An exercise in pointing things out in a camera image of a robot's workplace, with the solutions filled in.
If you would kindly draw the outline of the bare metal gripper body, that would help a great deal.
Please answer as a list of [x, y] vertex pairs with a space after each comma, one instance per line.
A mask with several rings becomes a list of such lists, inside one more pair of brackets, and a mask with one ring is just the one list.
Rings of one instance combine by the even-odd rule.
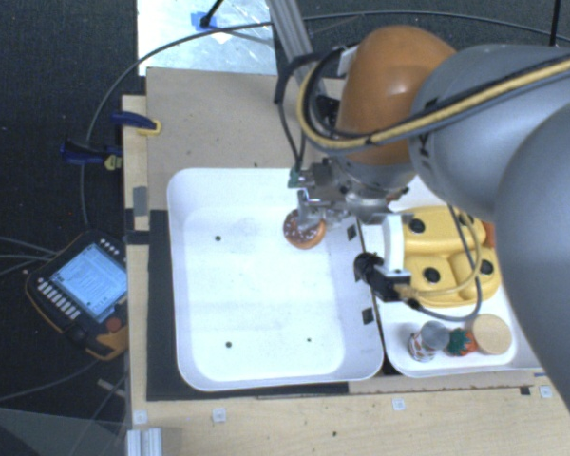
[[390, 213], [390, 203], [401, 197], [401, 166], [347, 159], [297, 164], [295, 189], [307, 192], [315, 224], [323, 209], [336, 210], [338, 223], [354, 217], [364, 224], [380, 224]]

